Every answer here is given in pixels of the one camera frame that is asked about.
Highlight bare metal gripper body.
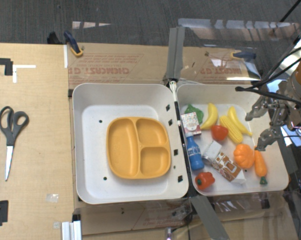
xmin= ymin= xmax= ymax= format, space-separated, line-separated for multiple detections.
xmin=265 ymin=93 xmax=301 ymax=138

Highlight white plastic tray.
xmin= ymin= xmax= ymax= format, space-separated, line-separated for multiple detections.
xmin=72 ymin=83 xmax=190 ymax=205
xmin=175 ymin=83 xmax=290 ymax=198

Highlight yellow banana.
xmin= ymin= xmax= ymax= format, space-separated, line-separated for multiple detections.
xmin=227 ymin=105 xmax=253 ymax=137
xmin=199 ymin=102 xmax=219 ymax=131

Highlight orange carrot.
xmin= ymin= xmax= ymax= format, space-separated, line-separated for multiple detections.
xmin=254 ymin=145 xmax=269 ymax=186

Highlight orange pumpkin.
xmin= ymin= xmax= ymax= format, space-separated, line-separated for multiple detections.
xmin=233 ymin=143 xmax=256 ymax=170

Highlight yellow corn cob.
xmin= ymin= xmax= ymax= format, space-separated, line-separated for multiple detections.
xmin=219 ymin=115 xmax=244 ymax=145

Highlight red tomato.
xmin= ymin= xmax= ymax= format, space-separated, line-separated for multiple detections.
xmin=210 ymin=124 xmax=229 ymax=142

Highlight brown and white carton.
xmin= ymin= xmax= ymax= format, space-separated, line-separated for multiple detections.
xmin=211 ymin=151 xmax=247 ymax=186

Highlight white and silver can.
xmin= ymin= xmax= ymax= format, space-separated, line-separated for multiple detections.
xmin=201 ymin=140 xmax=223 ymax=166

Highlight green toy lettuce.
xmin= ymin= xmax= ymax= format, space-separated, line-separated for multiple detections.
xmin=184 ymin=103 xmax=205 ymax=125

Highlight white carton pink print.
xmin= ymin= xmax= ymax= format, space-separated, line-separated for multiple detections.
xmin=180 ymin=111 xmax=203 ymax=137

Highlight blue bottle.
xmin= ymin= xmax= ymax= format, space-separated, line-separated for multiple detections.
xmin=184 ymin=131 xmax=205 ymax=172

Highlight red bell pepper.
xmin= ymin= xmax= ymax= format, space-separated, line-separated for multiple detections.
xmin=194 ymin=171 xmax=216 ymax=191

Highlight brown cardboard board red print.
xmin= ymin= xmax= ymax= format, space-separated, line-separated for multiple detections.
xmin=67 ymin=42 xmax=293 ymax=236

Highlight orange divided plate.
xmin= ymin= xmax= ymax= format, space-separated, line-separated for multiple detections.
xmin=106 ymin=116 xmax=172 ymax=180

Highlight grey handled scissors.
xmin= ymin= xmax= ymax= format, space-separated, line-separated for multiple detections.
xmin=0 ymin=105 xmax=30 ymax=182

